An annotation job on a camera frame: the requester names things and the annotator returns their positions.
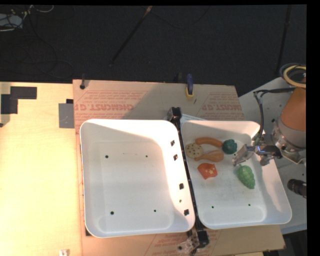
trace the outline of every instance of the black floor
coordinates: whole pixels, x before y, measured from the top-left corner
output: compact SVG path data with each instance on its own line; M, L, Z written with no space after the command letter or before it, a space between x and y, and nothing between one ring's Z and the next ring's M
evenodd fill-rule
M306 64L306 4L155 5L109 67L146 8L2 4L0 22L27 15L0 27L0 81L71 83L86 74L171 83L181 73L195 84L235 85L242 96L278 77L279 59Z

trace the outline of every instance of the black tape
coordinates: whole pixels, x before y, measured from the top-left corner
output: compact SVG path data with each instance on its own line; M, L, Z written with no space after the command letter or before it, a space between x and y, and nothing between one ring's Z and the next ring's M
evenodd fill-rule
M73 104L59 103L59 128L75 128Z
M18 114L18 100L11 94L1 94L1 114Z
M11 99L37 99L37 87L22 87L22 86L11 86L10 87Z

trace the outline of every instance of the toy food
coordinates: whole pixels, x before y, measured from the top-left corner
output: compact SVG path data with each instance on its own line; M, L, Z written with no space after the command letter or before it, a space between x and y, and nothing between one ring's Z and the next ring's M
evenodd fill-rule
M195 157L194 160L209 160L212 162L220 162L224 159L225 155L221 150L213 150L201 156Z
M189 158L200 157L204 153L204 149L202 146L196 143L190 143L185 145L185 155Z
M236 170L236 175L246 187L252 190L255 188L255 176L249 166L239 164L239 168Z
M201 137L201 138L197 138L195 140L195 143L198 145L202 145L202 144L210 144L213 146L216 146L218 148L221 148L223 143L222 141L215 139L215 138L211 138L211 137Z
M231 155L237 151L237 143L234 139L227 139L222 144L222 150L227 155Z
M201 173L202 177L206 180L211 177L216 177L218 175L216 166L214 163L204 162L198 166L198 171Z

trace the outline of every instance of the toy sausage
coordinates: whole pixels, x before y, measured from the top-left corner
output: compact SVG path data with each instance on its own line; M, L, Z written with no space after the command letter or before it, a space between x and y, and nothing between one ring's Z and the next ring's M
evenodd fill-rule
M223 142L216 139L216 138L211 138L211 137L201 137L201 138L197 138L195 140L195 143L198 145L202 145L202 144L210 144L213 146L216 146L218 148L221 148L223 145Z

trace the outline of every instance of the black clip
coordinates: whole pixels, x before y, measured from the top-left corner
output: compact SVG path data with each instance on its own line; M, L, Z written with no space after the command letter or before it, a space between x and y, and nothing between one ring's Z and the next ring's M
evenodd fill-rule
M185 94L188 98L192 98L194 96L194 80L191 74L186 75L186 82Z
M82 83L80 84L80 89L81 90L86 88L86 86L85 86L85 76L86 76L86 74L82 74Z

